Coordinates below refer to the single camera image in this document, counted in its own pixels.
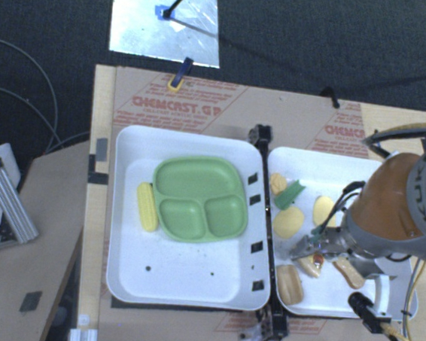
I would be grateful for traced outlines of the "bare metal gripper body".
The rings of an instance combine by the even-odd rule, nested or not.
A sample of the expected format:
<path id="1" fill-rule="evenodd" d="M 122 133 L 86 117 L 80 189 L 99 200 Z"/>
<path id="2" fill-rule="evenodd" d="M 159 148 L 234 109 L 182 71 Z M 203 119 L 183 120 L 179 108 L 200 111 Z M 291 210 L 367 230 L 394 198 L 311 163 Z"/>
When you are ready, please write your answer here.
<path id="1" fill-rule="evenodd" d="M 358 250 L 358 244 L 347 229 L 316 227 L 311 235 L 313 249 L 324 256 L 348 256 Z"/>

